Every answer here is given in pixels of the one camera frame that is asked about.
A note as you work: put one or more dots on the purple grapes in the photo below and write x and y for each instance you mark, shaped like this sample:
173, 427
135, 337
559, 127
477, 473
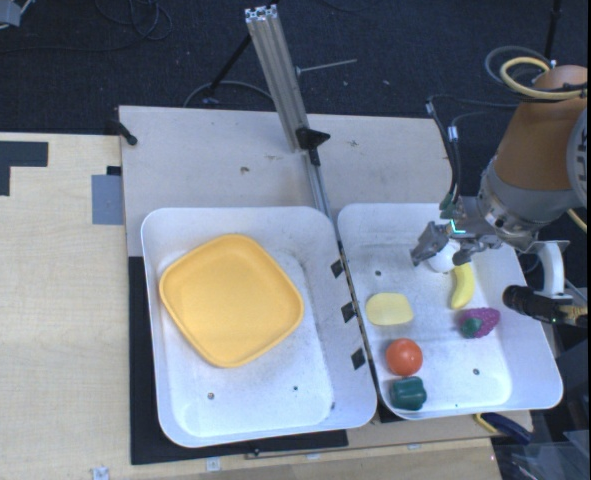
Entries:
486, 319

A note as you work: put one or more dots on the black cylinder on white bracket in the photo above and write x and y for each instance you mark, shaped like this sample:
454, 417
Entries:
527, 300

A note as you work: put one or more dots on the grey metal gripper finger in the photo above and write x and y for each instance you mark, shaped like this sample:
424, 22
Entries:
430, 242
466, 254

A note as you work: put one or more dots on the orange ball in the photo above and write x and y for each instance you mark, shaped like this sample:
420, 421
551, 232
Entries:
404, 357

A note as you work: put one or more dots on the white plastic tray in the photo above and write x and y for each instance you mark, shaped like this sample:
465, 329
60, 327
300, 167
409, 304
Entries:
255, 398
475, 368

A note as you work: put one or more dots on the white round object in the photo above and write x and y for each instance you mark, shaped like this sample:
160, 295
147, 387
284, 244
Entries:
441, 262

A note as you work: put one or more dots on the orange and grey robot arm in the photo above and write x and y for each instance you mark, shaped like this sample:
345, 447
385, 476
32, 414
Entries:
535, 138

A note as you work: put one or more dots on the green pepper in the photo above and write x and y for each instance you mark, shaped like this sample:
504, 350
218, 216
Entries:
407, 394

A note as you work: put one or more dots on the pale wood board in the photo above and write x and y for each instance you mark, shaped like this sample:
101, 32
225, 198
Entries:
215, 163

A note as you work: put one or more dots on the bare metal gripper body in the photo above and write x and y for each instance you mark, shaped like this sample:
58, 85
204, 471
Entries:
500, 228

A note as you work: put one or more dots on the yellow plate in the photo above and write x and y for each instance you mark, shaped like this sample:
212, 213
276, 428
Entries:
230, 300

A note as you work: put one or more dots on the flat yellow slice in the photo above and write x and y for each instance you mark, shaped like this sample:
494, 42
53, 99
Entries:
389, 309

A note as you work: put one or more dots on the yellow banana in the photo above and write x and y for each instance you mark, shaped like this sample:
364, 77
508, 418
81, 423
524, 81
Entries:
462, 288

